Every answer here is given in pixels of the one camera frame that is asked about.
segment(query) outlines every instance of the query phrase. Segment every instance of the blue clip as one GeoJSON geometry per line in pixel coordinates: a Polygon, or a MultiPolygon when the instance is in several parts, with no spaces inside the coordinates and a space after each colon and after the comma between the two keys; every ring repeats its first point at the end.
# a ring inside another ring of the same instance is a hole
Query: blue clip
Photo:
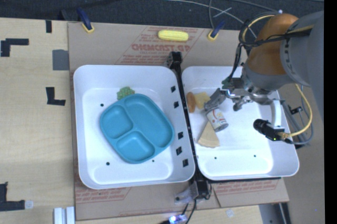
{"type": "Polygon", "coordinates": [[[83,11],[82,8],[78,7],[76,9],[77,11],[77,14],[79,15],[80,19],[82,20],[82,26],[83,28],[85,29],[85,31],[87,33],[92,33],[95,28],[91,25],[91,22],[90,22],[90,19],[89,17],[87,16],[87,14],[83,11]]]}
{"type": "Polygon", "coordinates": [[[219,35],[219,30],[223,29],[224,25],[225,25],[225,21],[222,20],[214,30],[210,31],[207,38],[210,41],[214,41],[217,38],[217,36],[219,35]]]}

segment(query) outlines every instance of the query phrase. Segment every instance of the blue divided plate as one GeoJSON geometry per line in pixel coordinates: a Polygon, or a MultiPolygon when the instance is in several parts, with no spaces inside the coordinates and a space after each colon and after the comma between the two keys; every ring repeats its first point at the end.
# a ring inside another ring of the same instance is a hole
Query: blue divided plate
{"type": "Polygon", "coordinates": [[[101,115],[101,130],[122,159],[132,164],[145,162],[174,139],[171,122],[145,95],[132,94],[110,105],[101,115]]]}

